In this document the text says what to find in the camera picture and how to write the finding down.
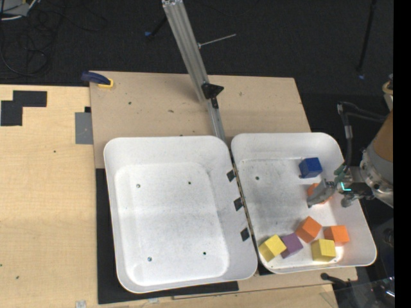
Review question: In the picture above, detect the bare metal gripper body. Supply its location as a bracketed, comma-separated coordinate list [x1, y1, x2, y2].
[334, 171, 394, 209]

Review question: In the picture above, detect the orange cube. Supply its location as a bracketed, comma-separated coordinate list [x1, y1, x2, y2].
[295, 216, 323, 244]
[322, 225, 351, 246]
[306, 182, 334, 205]

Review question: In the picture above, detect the blue cube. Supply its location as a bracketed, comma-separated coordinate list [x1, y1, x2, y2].
[298, 157, 324, 180]

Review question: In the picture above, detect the white plastic tray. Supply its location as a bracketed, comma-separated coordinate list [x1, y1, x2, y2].
[103, 135, 259, 295]
[230, 132, 378, 275]

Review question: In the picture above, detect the yellow cube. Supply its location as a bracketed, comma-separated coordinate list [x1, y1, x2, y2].
[258, 234, 288, 263]
[310, 238, 337, 264]

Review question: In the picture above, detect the purple cube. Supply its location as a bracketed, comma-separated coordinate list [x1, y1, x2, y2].
[280, 232, 304, 260]

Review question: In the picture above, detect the brown flat board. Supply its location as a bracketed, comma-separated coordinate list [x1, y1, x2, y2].
[88, 71, 359, 301]

